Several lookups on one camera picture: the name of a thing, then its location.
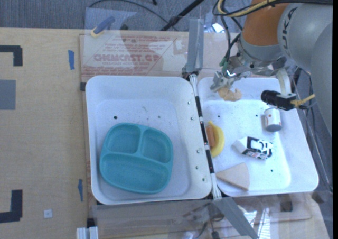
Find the orange sausage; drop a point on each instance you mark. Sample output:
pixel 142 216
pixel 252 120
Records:
pixel 210 136

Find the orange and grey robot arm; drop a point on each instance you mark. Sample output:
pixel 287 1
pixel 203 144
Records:
pixel 266 21

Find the beige pizza slice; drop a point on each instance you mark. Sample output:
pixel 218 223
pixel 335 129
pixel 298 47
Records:
pixel 237 177

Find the white can with orange print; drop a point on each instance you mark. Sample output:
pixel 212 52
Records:
pixel 273 120

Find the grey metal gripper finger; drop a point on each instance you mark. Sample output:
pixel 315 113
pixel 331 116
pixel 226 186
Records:
pixel 226 82
pixel 216 83

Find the white plastic tray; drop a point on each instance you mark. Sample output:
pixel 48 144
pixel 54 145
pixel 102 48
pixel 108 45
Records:
pixel 137 92
pixel 248 116

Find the blue divided plate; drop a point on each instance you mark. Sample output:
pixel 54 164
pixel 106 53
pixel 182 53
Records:
pixel 134 164

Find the black cylinder on white bracket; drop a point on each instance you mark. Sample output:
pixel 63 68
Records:
pixel 285 101

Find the yellow banana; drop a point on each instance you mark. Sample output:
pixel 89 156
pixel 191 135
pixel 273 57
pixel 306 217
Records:
pixel 219 142

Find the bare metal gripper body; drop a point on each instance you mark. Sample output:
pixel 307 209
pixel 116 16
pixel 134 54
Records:
pixel 247 68

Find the brown cardboard board, red print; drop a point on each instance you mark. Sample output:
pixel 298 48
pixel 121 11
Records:
pixel 126 58

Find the tan croissant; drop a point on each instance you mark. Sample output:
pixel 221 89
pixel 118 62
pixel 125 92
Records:
pixel 231 95

